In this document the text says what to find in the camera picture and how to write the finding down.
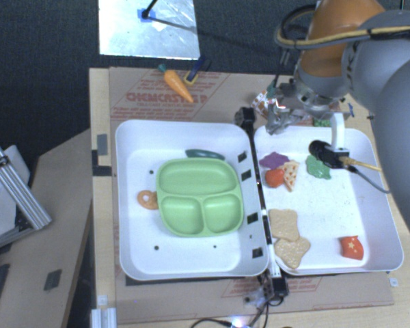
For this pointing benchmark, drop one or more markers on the green lettuce leaf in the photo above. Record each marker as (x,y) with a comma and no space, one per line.
(317,168)

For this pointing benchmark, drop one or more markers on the orange carrot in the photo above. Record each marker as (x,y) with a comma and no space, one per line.
(176,82)

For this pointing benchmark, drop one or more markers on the red packet with yellow star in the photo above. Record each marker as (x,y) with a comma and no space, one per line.
(352,248)

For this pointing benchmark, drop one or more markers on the green broccoli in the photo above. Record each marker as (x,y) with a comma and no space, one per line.
(321,122)

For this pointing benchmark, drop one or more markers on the red tomato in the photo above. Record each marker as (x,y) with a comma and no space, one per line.
(274,178)

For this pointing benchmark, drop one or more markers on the thin black and white rod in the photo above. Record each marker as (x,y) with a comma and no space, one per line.
(259,183)

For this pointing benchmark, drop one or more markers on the dark green cucumber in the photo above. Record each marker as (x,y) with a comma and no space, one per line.
(203,153)

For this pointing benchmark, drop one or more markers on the brown cardboard board red print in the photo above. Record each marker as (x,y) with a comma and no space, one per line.
(140,94)

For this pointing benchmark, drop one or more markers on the purple grapes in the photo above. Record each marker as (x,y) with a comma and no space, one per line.
(272,160)

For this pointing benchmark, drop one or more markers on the green divided plate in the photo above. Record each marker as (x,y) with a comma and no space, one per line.
(198,183)

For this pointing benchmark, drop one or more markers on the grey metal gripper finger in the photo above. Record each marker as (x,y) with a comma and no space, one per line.
(273,125)
(287,120)

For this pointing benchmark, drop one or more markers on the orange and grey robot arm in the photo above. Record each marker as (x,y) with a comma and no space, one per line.
(389,80)

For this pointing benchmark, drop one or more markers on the black cylinder on white bracket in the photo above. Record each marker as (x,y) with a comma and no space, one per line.
(328,152)

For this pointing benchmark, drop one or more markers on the tan biscuit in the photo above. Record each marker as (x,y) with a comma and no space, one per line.
(291,251)

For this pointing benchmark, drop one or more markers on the white plastic tray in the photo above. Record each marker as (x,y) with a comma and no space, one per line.
(140,138)
(338,210)

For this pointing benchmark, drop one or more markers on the tan bread slice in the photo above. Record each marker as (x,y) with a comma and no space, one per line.
(283,224)

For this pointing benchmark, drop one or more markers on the yellow pizza slice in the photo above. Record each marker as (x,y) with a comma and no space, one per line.
(291,176)

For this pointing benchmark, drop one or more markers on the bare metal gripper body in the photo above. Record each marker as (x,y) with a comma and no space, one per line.
(305,102)

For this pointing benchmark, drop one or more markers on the red and white carton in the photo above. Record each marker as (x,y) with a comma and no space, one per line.
(261,102)

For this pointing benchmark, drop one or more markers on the orange pretzel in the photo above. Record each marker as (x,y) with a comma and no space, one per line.
(147,198)

